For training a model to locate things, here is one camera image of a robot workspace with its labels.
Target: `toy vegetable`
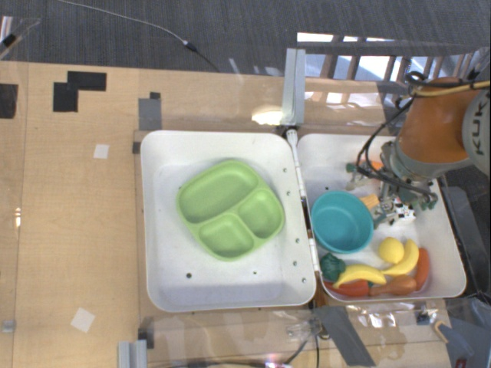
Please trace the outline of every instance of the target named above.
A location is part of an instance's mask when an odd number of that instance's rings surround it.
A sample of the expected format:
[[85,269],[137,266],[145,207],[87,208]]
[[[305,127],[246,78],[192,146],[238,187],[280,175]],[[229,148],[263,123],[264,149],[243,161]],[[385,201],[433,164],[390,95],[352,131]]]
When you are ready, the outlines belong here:
[[430,273],[430,256],[425,248],[420,248],[420,257],[416,264],[416,275],[414,279],[416,280],[416,290],[419,291],[428,278]]
[[334,287],[332,282],[324,281],[324,285],[330,291],[342,294],[349,297],[363,297],[368,296],[370,287],[368,281],[361,279],[350,284],[342,284],[340,287]]
[[370,296],[378,296],[379,294],[395,294],[397,296],[405,296],[413,293],[416,290],[416,280],[409,275],[399,275],[388,284],[380,287],[372,287]]
[[322,275],[328,281],[336,282],[339,274],[346,270],[346,264],[332,253],[324,255],[321,259]]

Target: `white container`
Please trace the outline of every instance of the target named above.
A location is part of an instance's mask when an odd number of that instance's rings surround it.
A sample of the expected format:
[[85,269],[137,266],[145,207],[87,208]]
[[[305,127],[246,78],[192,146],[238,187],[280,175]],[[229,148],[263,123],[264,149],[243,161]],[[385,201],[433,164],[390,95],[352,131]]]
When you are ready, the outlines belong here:
[[[298,156],[310,207],[330,190],[344,190],[351,175],[347,163],[356,156],[367,136],[304,136]],[[387,137],[372,143],[371,159],[380,160]],[[285,210],[285,226],[271,241],[237,261],[220,261],[206,252],[181,222],[176,196],[182,184],[225,159],[248,163],[272,188]],[[147,290],[161,310],[190,312],[247,307],[298,306],[310,301],[316,288],[315,266],[326,251],[311,252],[292,150],[279,136],[264,133],[202,133],[156,131],[141,146]],[[378,193],[373,180],[352,193]],[[410,224],[382,224],[362,251],[337,255],[347,264],[365,263],[386,268],[377,247],[387,236],[412,238],[430,255],[430,276],[417,293],[407,297],[383,295],[355,299],[332,293],[345,302],[414,301],[455,297],[466,286],[466,275],[450,221],[437,184],[439,201],[433,210],[418,212]]]
[[[214,258],[176,210],[182,184],[225,159],[249,164],[272,188],[285,226],[237,261]],[[147,289],[164,311],[297,306],[311,300],[315,273],[292,151],[264,133],[156,131],[141,145]]]
[[[351,175],[346,172],[346,164],[354,163],[358,152],[367,141],[368,136],[353,135],[306,135],[298,142],[298,158],[302,165],[302,174],[307,190],[308,203],[313,206],[315,200],[329,190],[345,190]],[[371,144],[370,158],[380,161],[381,146],[390,138],[378,136]],[[390,267],[377,254],[378,245],[388,236],[405,242],[412,238],[420,247],[426,248],[430,256],[430,275],[424,287],[406,297],[391,296],[364,297],[363,299],[345,297],[325,291],[333,298],[343,302],[371,301],[414,301],[434,297],[456,297],[463,293],[466,287],[466,274],[450,220],[441,197],[440,188],[435,183],[433,192],[438,195],[437,205],[433,210],[418,211],[417,217],[411,223],[396,222],[394,225],[381,224],[375,231],[371,243],[362,251],[354,254],[335,254],[346,264],[364,263],[376,268]],[[358,197],[380,192],[380,183],[371,180],[366,186],[351,191]],[[326,251],[318,246],[319,258]]]

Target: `blue bowl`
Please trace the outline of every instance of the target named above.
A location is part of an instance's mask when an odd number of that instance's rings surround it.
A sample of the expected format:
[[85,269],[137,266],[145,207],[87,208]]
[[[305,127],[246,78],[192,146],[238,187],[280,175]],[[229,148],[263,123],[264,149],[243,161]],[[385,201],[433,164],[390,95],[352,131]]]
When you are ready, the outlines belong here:
[[319,197],[311,211],[317,242],[338,254],[365,248],[374,235],[374,220],[365,204],[344,191],[330,191]]

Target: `yellow lemon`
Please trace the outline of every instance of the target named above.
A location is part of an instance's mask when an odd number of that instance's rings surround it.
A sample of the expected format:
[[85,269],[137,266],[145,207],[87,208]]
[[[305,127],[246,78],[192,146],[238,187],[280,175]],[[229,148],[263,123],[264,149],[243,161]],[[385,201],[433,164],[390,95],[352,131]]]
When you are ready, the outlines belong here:
[[387,237],[378,246],[378,254],[385,261],[395,265],[404,257],[404,246],[396,238]]

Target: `dark gray carpet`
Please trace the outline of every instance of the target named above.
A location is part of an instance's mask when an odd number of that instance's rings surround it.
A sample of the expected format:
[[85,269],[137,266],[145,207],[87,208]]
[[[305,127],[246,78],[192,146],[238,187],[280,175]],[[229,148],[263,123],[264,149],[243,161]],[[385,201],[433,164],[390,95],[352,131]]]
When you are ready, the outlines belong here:
[[[70,0],[167,27],[221,71],[284,68],[298,31],[489,46],[490,0]],[[42,18],[32,61],[213,69],[160,30],[52,0],[0,0],[0,14]]]

